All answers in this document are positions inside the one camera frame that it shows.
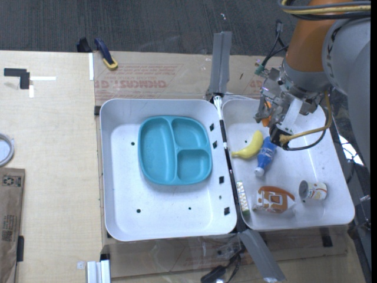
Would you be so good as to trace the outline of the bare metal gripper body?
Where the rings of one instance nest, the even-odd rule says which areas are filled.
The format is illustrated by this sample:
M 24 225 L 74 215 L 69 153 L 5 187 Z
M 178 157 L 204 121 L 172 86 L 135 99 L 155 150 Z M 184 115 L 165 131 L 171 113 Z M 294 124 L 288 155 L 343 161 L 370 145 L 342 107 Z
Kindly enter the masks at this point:
M 297 86 L 282 68 L 272 68 L 260 89 L 260 96 L 265 96 L 267 117 L 274 110 L 281 110 L 286 115 L 308 115 L 318 108 L 322 94 L 310 92 Z

